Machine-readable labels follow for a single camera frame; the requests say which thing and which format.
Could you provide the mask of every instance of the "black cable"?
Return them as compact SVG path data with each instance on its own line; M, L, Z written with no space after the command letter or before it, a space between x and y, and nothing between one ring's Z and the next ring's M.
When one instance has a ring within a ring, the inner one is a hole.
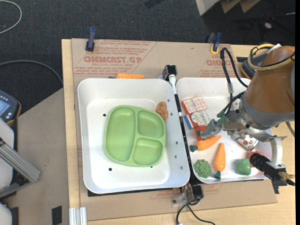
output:
M232 99L232 101L234 102L236 99L238 99L238 98L241 98L242 97L242 95L244 94L245 92L240 92L238 95L236 95L236 96L234 96L233 97L233 99ZM226 111L226 109L229 107L229 103L226 105L226 107L224 107L223 108L223 111Z
M177 212L177 215L176 215L176 225L179 224L178 218L179 218L180 212L181 212L186 206L187 206L188 209L191 211L191 213L194 215L194 217L197 218L199 221L204 222L204 223L209 223L209 224L216 225L216 224L213 223L213 222L210 222L210 221L206 221L206 220L200 219L200 218L193 212L193 210L190 208L190 206L195 206L195 205L197 205L199 202L200 202L200 199L197 199L195 202L191 201L191 202L188 202L188 203L184 204L184 205L179 209L179 211Z
M227 52L236 78L239 80L239 82L240 82L244 87L247 88L248 85L246 85L246 84L241 80L241 78L240 78L240 76L239 76L239 74L238 74L238 72L237 72L237 70L236 70L236 66L235 66L235 64L234 64L233 57L232 57L232 55L230 54L229 50L228 50L226 47L224 47L224 48L222 49L222 51L223 51L223 52L224 52L224 51Z
M191 211L191 213L194 215L195 218L197 218L199 221L201 222L204 222L204 223L209 223L209 224L213 224L213 225L216 225L215 223L211 222L211 221L206 221L206 220L203 220L199 217L197 217L197 215L193 212L193 210L190 208L189 205L187 205L188 209Z
M220 57L222 59L222 67L223 67L223 70L224 70L224 74L225 74L225 77L227 79L227 83L231 86L231 80L230 80L230 77L229 77L229 74L228 74L228 71L227 71L227 68L226 68L226 62L225 62L225 56L224 56L224 50L225 48L223 48L220 52ZM232 92L232 89L230 89L230 102L228 104L228 109L225 113L225 116L228 115L230 109L231 109L231 106L232 106L232 103L233 103L233 92Z
M44 64L42 62L38 62L38 61L33 61L33 60L14 60L14 61L8 61L8 62L3 62L3 63L0 63L0 67L1 66L4 66L4 65L7 65L7 64L13 64L13 63L35 63L35 64L38 64L38 65L41 65L45 68L48 68L50 69L52 72L55 73L55 75L59 78L60 82L61 82L61 85L63 86L63 81L62 81L62 78L59 76L59 74L53 69L51 68L50 66L48 66L47 64Z

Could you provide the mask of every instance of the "orange toy carrot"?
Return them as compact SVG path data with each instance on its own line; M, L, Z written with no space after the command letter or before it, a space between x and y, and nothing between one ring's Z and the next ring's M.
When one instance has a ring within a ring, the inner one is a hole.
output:
M221 171L225 169L226 158L225 158L225 146L224 143L221 143L217 151L214 168L217 173L214 175L214 178L221 179Z
M141 79L144 78L144 75L140 74L131 74L131 73L119 73L117 74L116 78L135 78L135 79Z
M222 136L216 135L197 142L198 150L203 151L214 145Z

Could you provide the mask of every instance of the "white dish tray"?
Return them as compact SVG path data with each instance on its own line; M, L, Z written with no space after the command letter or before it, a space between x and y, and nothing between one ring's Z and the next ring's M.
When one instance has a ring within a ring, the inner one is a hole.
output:
M248 79L242 80L246 84L249 84L250 82ZM231 81L234 91L233 96L246 90L246 88L241 85L236 78L231 79ZM218 120L217 113L219 113L229 103L230 100L226 78L181 78L176 83L176 88L180 101L187 98L201 96L207 106L206 112L210 119ZM197 139L194 130L190 130L185 121L184 126L188 145L195 145ZM267 132L272 135L271 129L269 129ZM249 151L239 145L235 140L231 139L225 131L221 131L219 134L222 135L222 138L217 142L217 144L224 143L226 152L226 167L224 171L221 172L221 179L218 180L213 177L216 172L213 168L213 163L218 149L217 145L213 145L204 151L189 151L192 164L194 164L198 159L205 159L209 162L213 170L212 175L208 178L199 177L194 171L194 174L198 180L204 183L219 183L267 178L264 176L263 172L254 167L251 169L252 171L249 176L237 174L235 168L236 162L242 158L247 158ZM259 142L253 151L258 151L269 159L272 156L270 142Z
M155 111L167 104L166 143L162 160L153 167L113 162L105 153L107 115L118 105ZM187 184L190 170L171 85L161 79L89 78L78 86L83 179L96 194L176 188Z

